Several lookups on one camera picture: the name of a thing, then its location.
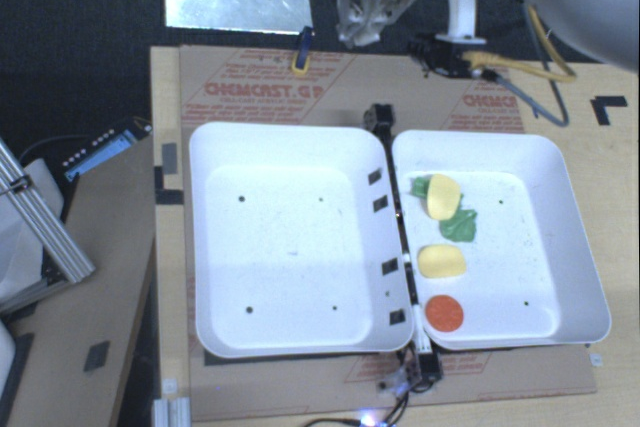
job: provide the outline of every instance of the green food item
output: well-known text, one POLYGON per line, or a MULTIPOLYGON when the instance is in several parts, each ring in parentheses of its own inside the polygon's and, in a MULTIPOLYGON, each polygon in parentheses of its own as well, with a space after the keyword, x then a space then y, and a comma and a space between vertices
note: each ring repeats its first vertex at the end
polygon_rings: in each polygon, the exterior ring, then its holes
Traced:
POLYGON ((471 242, 476 236, 476 217, 478 212, 475 210, 458 207, 451 219, 440 221, 440 233, 453 242, 471 242))
POLYGON ((411 194, 418 196, 419 198, 426 199, 427 192, 429 191, 429 178, 418 177, 413 181, 411 187, 411 194))

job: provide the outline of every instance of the wooden table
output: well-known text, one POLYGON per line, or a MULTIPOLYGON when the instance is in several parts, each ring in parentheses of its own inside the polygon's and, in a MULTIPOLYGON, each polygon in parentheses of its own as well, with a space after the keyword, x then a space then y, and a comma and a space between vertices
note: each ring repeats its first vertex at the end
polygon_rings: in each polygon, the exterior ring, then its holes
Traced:
MULTIPOLYGON (((640 330, 638 284, 638 80, 604 65, 581 64, 579 79, 561 85, 571 114, 569 128, 535 119, 520 104, 525 131, 546 136, 562 150, 577 202, 609 302, 613 327, 593 350, 602 358, 595 368, 598 393, 408 408, 400 425, 562 426, 629 425, 640 421, 640 330), (610 122, 600 125, 591 100, 624 97, 625 108, 605 109, 610 122)), ((513 72, 514 83, 544 105, 553 97, 544 81, 513 72)), ((180 141, 179 52, 152 50, 154 162, 162 163, 163 141, 180 141)), ((182 189, 180 148, 175 172, 165 175, 166 189, 182 189)), ((157 270, 163 397, 189 396, 183 210, 157 208, 157 270)), ((198 427, 288 427, 317 417, 286 416, 197 423, 198 427)), ((338 415, 356 417, 349 412, 338 415)))
POLYGON ((34 335, 10 427, 117 425, 153 275, 151 160, 147 138, 81 177, 66 226, 96 271, 9 326, 34 335), (92 347, 106 359, 85 371, 92 347))

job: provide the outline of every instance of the yellow food item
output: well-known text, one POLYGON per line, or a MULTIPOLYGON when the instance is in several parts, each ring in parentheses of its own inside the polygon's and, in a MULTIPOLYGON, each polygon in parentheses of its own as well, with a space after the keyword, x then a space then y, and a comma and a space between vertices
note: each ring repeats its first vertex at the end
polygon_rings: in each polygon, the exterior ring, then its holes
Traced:
POLYGON ((451 219, 460 205, 460 185, 445 175, 435 174, 427 191, 427 214, 436 221, 451 219))
POLYGON ((418 269, 425 278, 448 278, 464 274, 467 264, 456 246, 435 244, 420 250, 418 269))

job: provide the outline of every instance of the orange round piece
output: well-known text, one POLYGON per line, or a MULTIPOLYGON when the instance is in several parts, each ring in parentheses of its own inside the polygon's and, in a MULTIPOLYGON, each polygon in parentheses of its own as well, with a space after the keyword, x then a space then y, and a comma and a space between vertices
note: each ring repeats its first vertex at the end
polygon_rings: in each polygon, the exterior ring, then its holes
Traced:
POLYGON ((455 331, 464 320, 462 306, 450 295, 433 296, 427 303, 425 313, 429 324, 443 333, 455 331))

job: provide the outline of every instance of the black clip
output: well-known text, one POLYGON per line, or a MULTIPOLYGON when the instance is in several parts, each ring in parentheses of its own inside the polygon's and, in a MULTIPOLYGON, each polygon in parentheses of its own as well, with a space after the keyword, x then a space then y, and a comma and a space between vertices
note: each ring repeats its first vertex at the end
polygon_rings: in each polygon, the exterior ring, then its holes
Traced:
POLYGON ((364 128, 380 138, 383 144, 391 140, 391 127, 396 122, 393 105, 375 103, 364 113, 364 128))
POLYGON ((13 192, 14 194, 18 194, 20 192, 26 191, 29 187, 33 186, 33 180, 29 175, 22 175, 20 178, 14 180, 9 184, 9 188, 0 191, 0 196, 4 196, 5 194, 9 194, 13 192))

